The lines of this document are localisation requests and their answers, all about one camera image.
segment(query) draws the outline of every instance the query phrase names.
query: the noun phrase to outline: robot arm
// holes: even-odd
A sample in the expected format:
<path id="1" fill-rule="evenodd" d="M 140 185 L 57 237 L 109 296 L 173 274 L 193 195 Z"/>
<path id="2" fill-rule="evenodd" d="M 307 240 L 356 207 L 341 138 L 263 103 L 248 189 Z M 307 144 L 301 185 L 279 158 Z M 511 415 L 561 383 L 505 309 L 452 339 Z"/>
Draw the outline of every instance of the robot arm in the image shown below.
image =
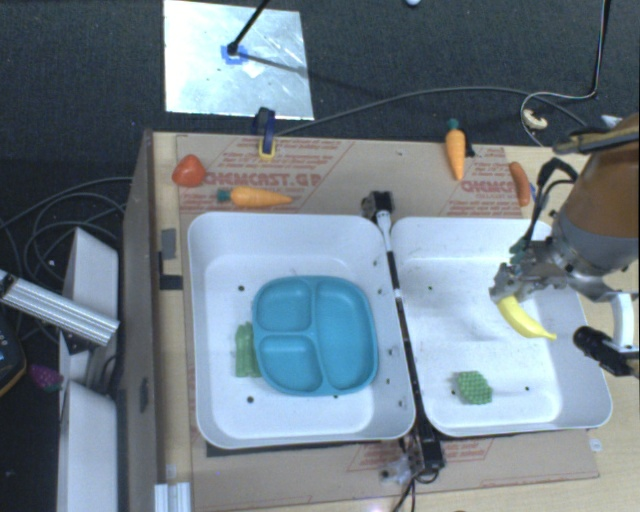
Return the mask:
<path id="1" fill-rule="evenodd" d="M 638 259 L 638 114 L 605 134 L 583 134 L 556 146 L 559 152 L 593 152 L 580 176 L 558 159 L 541 169 L 538 198 L 532 223 L 511 248 L 511 261 L 503 263 L 489 290 L 504 318 L 523 336 L 546 337 L 547 332 L 530 318 L 519 303 L 536 290 L 570 286 L 594 302 L 608 302 L 614 314 L 613 337 L 583 327 L 574 342 L 603 368 L 616 375 L 635 374 L 638 348 L 633 341 L 631 301 L 637 293 L 611 289 L 604 277 Z M 556 170 L 569 180 L 544 189 Z M 533 227 L 545 206 L 548 192 L 557 183 L 574 182 L 573 189 L 555 215 L 551 236 L 533 241 Z"/>

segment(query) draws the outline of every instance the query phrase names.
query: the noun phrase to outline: toy banana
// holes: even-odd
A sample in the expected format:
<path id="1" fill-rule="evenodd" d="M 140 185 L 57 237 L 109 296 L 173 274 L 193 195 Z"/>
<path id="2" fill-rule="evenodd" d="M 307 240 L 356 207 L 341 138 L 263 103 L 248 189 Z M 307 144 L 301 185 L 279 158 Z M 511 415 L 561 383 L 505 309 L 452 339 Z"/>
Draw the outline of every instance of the toy banana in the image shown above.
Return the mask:
<path id="1" fill-rule="evenodd" d="M 518 333 L 526 338 L 548 338 L 555 340 L 556 334 L 551 334 L 542 327 L 536 320 L 531 318 L 527 312 L 522 309 L 514 295 L 509 295 L 498 302 L 498 310 L 504 319 Z"/>

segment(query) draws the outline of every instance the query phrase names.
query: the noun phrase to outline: blue divided plate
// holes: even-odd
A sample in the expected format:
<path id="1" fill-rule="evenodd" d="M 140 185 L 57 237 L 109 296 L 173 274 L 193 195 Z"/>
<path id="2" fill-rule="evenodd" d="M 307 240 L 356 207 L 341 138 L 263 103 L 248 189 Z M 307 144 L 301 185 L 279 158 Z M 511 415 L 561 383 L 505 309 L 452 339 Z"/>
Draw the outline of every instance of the blue divided plate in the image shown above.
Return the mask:
<path id="1" fill-rule="evenodd" d="M 336 277 L 265 284 L 253 300 L 253 340 L 262 376 L 284 393 L 352 393 L 378 371 L 369 302 L 360 288 Z"/>

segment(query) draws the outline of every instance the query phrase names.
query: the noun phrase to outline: black carpet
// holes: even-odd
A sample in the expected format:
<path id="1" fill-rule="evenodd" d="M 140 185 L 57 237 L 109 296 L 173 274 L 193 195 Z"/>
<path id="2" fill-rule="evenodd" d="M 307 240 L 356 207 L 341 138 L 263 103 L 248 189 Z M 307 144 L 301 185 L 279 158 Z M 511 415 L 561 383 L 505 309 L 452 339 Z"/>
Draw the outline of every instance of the black carpet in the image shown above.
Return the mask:
<path id="1" fill-rule="evenodd" d="M 313 106 L 322 118 L 418 89 L 487 85 L 586 94 L 601 1 L 423 0 L 410 9 L 403 0 L 273 0 L 271 7 L 301 13 Z M 594 126 L 602 126 L 601 114 L 637 111 L 639 25 L 640 3 L 613 1 L 597 98 L 558 103 Z M 0 219 L 77 184 L 129 176 L 144 128 L 249 131 L 246 118 L 168 114 L 163 91 L 161 1 L 0 2 Z M 522 99 L 502 92 L 440 93 L 298 135 L 440 141 L 446 120 L 457 117 L 472 142 L 529 145 L 519 121 Z M 540 133 L 547 145 L 579 128 L 551 107 L 535 101 L 532 107 L 550 122 Z M 277 129 L 292 126 L 278 121 Z M 126 200 L 122 183 L 95 190 L 117 203 Z M 70 201 L 48 218 L 86 218 L 98 203 Z M 9 226 L 20 252 L 36 214 Z M 102 221 L 117 237 L 118 215 Z M 0 268 L 24 274 L 6 233 L 0 240 Z M 58 272 L 65 251 L 68 244 L 50 255 Z M 33 254 L 29 258 L 33 270 Z M 22 320 L 20 334 L 31 363 L 56 367 L 57 347 L 30 320 Z M 0 398 L 0 512 L 55 509 L 57 408 L 57 396 L 28 377 Z"/>

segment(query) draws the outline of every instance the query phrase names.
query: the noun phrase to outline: toy carrot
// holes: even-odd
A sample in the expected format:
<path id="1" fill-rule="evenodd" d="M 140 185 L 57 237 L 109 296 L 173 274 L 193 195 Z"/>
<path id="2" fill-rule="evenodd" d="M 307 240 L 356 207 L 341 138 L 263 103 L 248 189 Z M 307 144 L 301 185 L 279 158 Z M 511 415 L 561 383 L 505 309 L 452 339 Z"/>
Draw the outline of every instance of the toy carrot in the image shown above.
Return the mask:
<path id="1" fill-rule="evenodd" d="M 195 155 L 187 155 L 178 162 L 171 174 L 171 179 L 181 187 L 197 187 L 202 183 L 206 174 L 204 165 Z"/>
<path id="2" fill-rule="evenodd" d="M 524 169 L 518 162 L 511 162 L 509 164 L 509 172 L 516 185 L 518 204 L 520 206 L 527 206 L 531 202 L 531 188 L 529 186 L 527 173 L 524 172 Z"/>
<path id="3" fill-rule="evenodd" d="M 229 199 L 233 201 L 233 204 L 242 208 L 264 208 L 289 204 L 293 201 L 289 196 L 261 188 L 240 186 L 231 189 L 231 191 L 218 190 L 218 201 L 223 202 Z"/>
<path id="4" fill-rule="evenodd" d="M 460 181 L 464 176 L 464 157 L 467 150 L 466 137 L 464 132 L 458 128 L 457 119 L 449 119 L 447 126 L 449 131 L 444 141 L 447 156 L 449 157 L 449 165 L 451 165 L 454 178 Z"/>

